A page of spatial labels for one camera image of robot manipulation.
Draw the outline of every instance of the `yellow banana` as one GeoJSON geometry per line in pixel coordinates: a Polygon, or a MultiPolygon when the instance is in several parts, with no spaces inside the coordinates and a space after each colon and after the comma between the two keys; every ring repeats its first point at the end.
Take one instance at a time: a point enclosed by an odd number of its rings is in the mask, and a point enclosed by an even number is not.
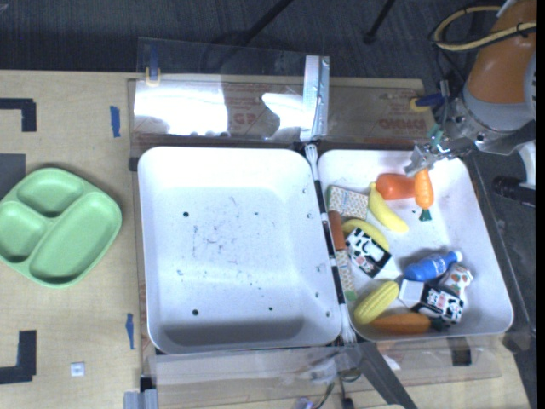
{"type": "Polygon", "coordinates": [[[357,218],[353,218],[352,220],[348,220],[348,221],[342,223],[342,232],[345,234],[345,236],[352,233],[352,231],[355,228],[362,229],[380,247],[382,247],[386,251],[390,251],[390,244],[388,243],[388,240],[386,239],[386,236],[384,236],[384,233],[382,233],[378,228],[373,226],[371,223],[365,222],[363,220],[359,220],[357,218]]]}
{"type": "Polygon", "coordinates": [[[370,184],[368,206],[371,213],[385,228],[399,233],[409,230],[407,223],[387,205],[381,193],[376,190],[374,182],[370,184]]]}

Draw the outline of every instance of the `green plate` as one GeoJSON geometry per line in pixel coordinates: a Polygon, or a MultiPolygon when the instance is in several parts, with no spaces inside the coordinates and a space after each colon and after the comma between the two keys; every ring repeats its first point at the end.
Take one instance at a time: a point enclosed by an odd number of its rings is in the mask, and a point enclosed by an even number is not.
{"type": "Polygon", "coordinates": [[[65,170],[36,170],[0,201],[0,261],[40,285],[74,285],[121,222],[118,204],[98,187],[65,170]]]}

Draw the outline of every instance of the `blue bottle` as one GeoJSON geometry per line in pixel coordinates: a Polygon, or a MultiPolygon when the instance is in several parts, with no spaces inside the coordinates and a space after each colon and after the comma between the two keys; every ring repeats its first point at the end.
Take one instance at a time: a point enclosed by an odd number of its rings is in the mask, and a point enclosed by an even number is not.
{"type": "Polygon", "coordinates": [[[404,277],[407,280],[425,282],[444,274],[452,263],[461,260],[460,251],[449,251],[446,255],[433,254],[409,265],[404,270],[404,277]]]}

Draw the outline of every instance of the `small white square sticker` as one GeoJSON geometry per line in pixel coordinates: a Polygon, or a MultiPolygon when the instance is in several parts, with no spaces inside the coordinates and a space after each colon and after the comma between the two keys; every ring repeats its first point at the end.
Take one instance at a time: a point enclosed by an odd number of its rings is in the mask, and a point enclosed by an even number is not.
{"type": "Polygon", "coordinates": [[[72,377],[85,376],[85,362],[72,362],[70,364],[72,377]]]}

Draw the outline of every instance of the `wooden tabletop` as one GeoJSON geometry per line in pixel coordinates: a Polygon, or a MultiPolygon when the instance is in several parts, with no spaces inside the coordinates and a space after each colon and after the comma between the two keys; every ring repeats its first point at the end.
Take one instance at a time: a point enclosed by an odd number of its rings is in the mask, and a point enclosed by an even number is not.
{"type": "MultiPolygon", "coordinates": [[[[31,382],[0,385],[0,407],[121,408],[142,371],[135,213],[129,161],[127,82],[132,73],[1,71],[2,98],[32,98],[37,131],[21,132],[20,111],[0,110],[0,153],[26,155],[26,173],[56,166],[95,184],[118,202],[123,226],[112,247],[75,285],[51,289],[0,265],[0,366],[16,362],[19,331],[37,331],[31,382]],[[111,107],[119,110],[119,136],[111,107]],[[134,348],[125,328],[132,314],[134,348]],[[83,362],[83,376],[71,364],[83,362]]],[[[495,345],[493,373],[480,380],[407,386],[419,407],[529,407],[513,356],[495,345]]],[[[374,390],[354,388],[356,407],[383,406],[374,390]]],[[[291,408],[293,399],[223,406],[291,408]]],[[[338,395],[324,409],[339,408],[338,395]]]]}

